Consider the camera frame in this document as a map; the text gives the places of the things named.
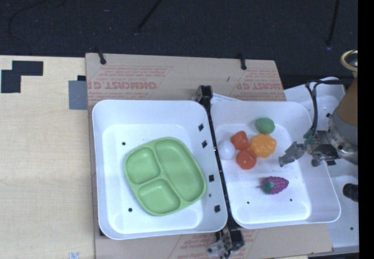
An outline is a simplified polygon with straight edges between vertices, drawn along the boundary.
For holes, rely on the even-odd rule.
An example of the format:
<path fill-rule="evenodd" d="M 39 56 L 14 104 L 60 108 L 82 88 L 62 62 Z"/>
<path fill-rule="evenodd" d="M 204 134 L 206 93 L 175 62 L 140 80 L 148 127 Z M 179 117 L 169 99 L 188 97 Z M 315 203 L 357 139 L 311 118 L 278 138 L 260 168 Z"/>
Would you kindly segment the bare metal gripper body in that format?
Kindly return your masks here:
<path fill-rule="evenodd" d="M 311 156 L 324 156 L 324 161 L 343 159 L 358 165 L 358 147 L 343 138 L 339 132 L 317 130 L 315 134 L 306 137 L 304 147 Z"/>

